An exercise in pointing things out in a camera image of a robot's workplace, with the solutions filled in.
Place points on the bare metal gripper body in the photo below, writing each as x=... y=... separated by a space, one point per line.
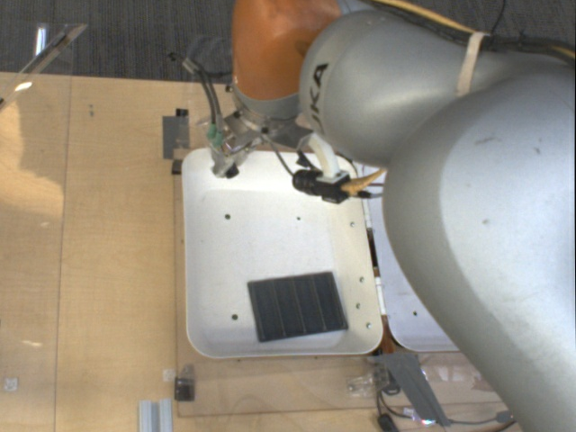
x=245 y=131

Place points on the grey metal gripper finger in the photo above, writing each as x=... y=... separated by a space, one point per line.
x=232 y=171
x=219 y=170

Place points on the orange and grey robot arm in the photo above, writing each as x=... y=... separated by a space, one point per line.
x=450 y=151

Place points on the white plastic tray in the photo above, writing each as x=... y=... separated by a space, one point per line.
x=279 y=241
x=405 y=317

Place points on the black ribbed flat panel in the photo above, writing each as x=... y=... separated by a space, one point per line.
x=297 y=306

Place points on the thin black and white rod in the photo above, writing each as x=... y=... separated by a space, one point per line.
x=379 y=293

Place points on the black cylinder on white bracket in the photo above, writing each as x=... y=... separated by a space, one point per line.
x=315 y=185

